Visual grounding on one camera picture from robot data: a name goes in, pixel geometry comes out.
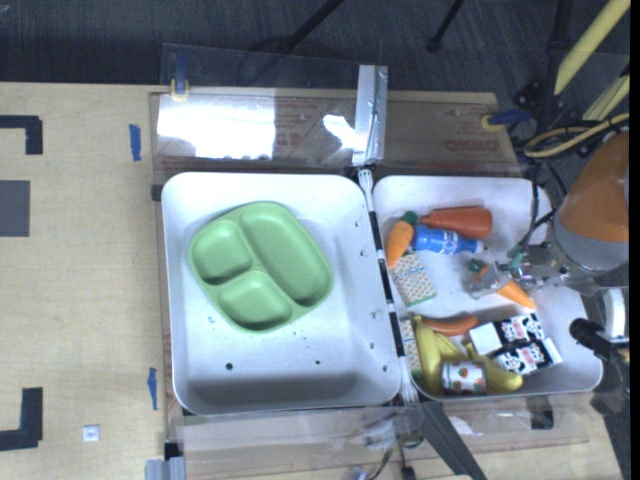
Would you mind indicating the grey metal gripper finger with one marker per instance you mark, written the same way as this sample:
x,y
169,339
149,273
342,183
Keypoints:
x,y
487,286
509,268

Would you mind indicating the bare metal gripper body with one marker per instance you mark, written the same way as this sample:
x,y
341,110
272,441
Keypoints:
x,y
542,263

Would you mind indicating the orange carrot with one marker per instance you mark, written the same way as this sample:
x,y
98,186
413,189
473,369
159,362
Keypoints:
x,y
398,240
517,294

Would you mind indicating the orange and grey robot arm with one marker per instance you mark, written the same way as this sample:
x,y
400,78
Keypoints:
x,y
597,203

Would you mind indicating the cow print milk carton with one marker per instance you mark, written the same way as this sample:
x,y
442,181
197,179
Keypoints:
x,y
530,357
520,329

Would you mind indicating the blue bottle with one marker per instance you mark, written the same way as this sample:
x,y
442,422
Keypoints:
x,y
440,240

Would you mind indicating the orange bottle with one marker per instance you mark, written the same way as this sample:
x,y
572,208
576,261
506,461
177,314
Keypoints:
x,y
460,221

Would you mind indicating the yellow corn cob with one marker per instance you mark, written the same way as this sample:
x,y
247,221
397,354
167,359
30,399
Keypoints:
x,y
449,347

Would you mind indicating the white plastic tray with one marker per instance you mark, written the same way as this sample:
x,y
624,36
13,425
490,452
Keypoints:
x,y
500,195
270,363

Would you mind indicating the orange patterned packet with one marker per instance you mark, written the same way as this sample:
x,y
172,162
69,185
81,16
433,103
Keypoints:
x,y
414,280
409,343

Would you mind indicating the yellow banana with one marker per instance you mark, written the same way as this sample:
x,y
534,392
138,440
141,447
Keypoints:
x,y
502,379
427,353

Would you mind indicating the thin black and white rod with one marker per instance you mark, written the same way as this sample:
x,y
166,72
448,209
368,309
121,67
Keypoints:
x,y
385,273

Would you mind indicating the green divided plate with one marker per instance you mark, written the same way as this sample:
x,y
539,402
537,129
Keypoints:
x,y
280,248

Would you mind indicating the black cylinder on white bracket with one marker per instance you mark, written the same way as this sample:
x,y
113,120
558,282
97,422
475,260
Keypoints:
x,y
595,335

